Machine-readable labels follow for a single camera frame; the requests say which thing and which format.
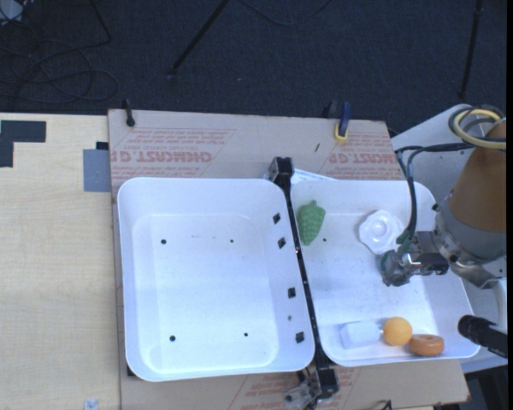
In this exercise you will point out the white rounded block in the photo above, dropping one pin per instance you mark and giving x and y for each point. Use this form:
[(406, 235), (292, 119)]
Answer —
[(359, 334)]

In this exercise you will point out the brown cardboard board, red print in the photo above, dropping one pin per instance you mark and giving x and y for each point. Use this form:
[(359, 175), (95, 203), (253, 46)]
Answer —
[(222, 148)]

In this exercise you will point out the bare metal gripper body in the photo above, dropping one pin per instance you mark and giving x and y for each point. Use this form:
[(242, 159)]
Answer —
[(429, 252)]

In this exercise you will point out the white plastic tray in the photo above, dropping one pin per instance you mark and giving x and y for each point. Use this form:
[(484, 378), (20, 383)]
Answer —
[(350, 288), (214, 280)]

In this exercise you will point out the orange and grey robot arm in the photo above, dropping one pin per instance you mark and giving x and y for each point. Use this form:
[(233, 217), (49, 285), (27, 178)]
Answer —
[(479, 186)]

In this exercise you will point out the orange ball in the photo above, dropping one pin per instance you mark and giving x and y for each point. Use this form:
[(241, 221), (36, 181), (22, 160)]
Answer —
[(397, 331)]

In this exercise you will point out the white fried egg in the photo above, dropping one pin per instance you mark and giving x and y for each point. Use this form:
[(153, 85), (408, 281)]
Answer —
[(379, 230)]

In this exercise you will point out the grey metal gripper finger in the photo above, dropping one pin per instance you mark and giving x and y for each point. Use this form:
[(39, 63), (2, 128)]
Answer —
[(408, 271), (390, 269)]

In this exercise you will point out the orange doughnut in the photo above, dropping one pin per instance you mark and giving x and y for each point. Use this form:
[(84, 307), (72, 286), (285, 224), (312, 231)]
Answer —
[(426, 345)]

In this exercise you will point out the black cylinder on white bracket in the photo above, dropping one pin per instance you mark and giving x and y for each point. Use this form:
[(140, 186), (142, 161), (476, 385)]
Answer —
[(481, 331)]

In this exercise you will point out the green grapes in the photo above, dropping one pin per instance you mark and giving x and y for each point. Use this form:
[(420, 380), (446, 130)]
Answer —
[(311, 222)]

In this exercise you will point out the thin black rod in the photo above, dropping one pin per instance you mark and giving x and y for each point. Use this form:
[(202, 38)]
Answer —
[(304, 267)]

